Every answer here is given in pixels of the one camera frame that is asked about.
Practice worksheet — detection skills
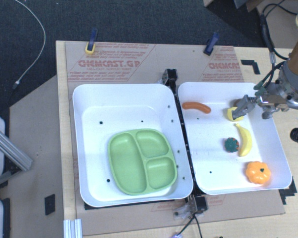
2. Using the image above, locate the thin black rod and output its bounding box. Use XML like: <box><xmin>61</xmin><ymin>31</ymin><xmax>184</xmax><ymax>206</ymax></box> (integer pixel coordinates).
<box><xmin>169</xmin><ymin>79</ymin><xmax>197</xmax><ymax>198</ymax></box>

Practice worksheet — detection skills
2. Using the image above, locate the black block with thin wires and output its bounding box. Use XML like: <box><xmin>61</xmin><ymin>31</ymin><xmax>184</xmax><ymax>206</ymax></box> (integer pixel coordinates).
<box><xmin>162</xmin><ymin>68</ymin><xmax>178</xmax><ymax>86</ymax></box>
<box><xmin>188</xmin><ymin>195</ymin><xmax>209</xmax><ymax>213</ymax></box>

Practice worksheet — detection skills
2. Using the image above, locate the green divided plate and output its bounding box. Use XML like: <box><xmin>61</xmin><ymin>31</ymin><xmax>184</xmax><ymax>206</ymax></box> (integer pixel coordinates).
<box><xmin>107</xmin><ymin>128</ymin><xmax>178</xmax><ymax>196</ymax></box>

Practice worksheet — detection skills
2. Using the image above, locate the black cylinder on white bracket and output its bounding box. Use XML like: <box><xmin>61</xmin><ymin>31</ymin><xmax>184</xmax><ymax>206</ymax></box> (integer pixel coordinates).
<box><xmin>290</xmin><ymin>127</ymin><xmax>298</xmax><ymax>146</ymax></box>

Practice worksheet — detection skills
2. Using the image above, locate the orange sausage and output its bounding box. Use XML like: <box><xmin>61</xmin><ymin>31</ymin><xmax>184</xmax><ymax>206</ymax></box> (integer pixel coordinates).
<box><xmin>181</xmin><ymin>101</ymin><xmax>212</xmax><ymax>115</ymax></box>

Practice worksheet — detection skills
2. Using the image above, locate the orange pumpkin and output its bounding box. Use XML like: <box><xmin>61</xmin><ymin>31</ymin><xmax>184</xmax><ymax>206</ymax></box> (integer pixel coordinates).
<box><xmin>245</xmin><ymin>160</ymin><xmax>272</xmax><ymax>185</ymax></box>

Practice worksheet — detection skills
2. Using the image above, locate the brown cardboard board red print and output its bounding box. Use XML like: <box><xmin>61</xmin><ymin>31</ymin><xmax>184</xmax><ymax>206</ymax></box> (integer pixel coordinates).
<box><xmin>64</xmin><ymin>41</ymin><xmax>287</xmax><ymax>237</ymax></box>

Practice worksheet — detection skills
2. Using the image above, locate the red fruit with green top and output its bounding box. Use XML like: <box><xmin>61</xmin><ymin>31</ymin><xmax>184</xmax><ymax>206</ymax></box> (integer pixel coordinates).
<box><xmin>224</xmin><ymin>137</ymin><xmax>240</xmax><ymax>154</ymax></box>

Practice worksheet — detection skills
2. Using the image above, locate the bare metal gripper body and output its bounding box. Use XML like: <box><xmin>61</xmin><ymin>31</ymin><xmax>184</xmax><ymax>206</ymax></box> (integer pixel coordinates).
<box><xmin>254</xmin><ymin>83</ymin><xmax>298</xmax><ymax>120</ymax></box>

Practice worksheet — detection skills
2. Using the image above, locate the white plastic tray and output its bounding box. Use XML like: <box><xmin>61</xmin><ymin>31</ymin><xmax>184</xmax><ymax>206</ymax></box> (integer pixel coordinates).
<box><xmin>177</xmin><ymin>81</ymin><xmax>293</xmax><ymax>196</ymax></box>
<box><xmin>72</xmin><ymin>83</ymin><xmax>195</xmax><ymax>208</ymax></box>

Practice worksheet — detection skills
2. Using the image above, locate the yellow banana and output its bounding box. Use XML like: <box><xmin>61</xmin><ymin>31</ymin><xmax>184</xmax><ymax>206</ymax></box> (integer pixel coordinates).
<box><xmin>235</xmin><ymin>122</ymin><xmax>253</xmax><ymax>157</ymax></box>

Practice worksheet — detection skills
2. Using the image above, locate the yellow lemon half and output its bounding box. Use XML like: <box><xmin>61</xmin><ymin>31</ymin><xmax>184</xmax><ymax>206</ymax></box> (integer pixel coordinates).
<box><xmin>226</xmin><ymin>106</ymin><xmax>245</xmax><ymax>122</ymax></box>

